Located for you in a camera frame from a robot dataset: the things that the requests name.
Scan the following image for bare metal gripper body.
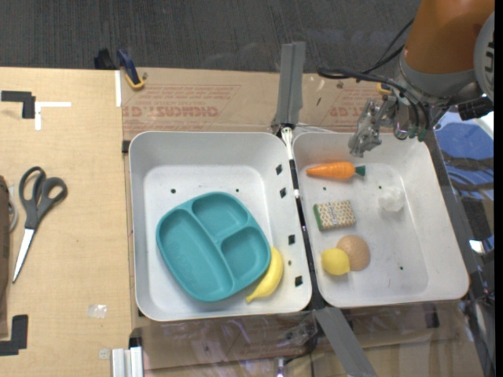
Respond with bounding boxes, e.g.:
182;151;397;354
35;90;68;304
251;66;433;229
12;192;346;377
356;79;485;140

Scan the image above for orange carrot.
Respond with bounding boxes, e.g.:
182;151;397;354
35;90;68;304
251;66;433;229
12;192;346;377
305;161;366;181

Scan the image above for white crumpled lump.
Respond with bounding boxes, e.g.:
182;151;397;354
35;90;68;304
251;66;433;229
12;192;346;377
377;185;406;213

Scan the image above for small patterned carton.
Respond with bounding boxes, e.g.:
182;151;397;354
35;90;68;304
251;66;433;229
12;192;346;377
312;199;358;232

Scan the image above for yellow lemon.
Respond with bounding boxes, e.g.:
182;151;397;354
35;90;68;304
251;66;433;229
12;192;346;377
321;247;351;277

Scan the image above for white plastic tray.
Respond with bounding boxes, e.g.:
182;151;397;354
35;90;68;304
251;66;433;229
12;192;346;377
128;130;314;323
292;131;471;309

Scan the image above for yellow banana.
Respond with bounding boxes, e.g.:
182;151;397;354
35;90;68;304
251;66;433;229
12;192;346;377
245;246;285;304

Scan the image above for brown cardboard board, red print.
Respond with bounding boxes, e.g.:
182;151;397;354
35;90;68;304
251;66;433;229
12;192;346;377
119;67;479;371

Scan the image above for teal divided plate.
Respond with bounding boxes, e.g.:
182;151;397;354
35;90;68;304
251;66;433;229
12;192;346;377
155;191;273;303

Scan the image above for black cylinder on white bracket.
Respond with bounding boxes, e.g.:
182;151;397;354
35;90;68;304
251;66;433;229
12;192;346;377
457;95;494;122

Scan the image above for grey handled scissors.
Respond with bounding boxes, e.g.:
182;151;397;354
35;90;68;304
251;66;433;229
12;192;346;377
11;166;69;284

